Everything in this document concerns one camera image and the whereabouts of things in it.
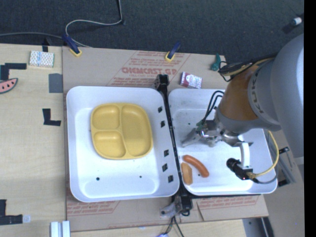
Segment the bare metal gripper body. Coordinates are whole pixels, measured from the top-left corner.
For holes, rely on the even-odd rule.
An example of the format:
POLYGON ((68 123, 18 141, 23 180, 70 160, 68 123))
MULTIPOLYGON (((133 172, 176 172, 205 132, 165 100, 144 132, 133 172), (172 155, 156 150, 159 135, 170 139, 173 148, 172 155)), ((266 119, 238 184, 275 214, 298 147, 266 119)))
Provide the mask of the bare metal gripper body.
POLYGON ((213 120, 201 120, 197 123, 197 131, 201 138, 221 137, 222 141, 231 147, 238 147, 244 141, 240 140, 239 134, 231 132, 223 127, 221 122, 213 120))

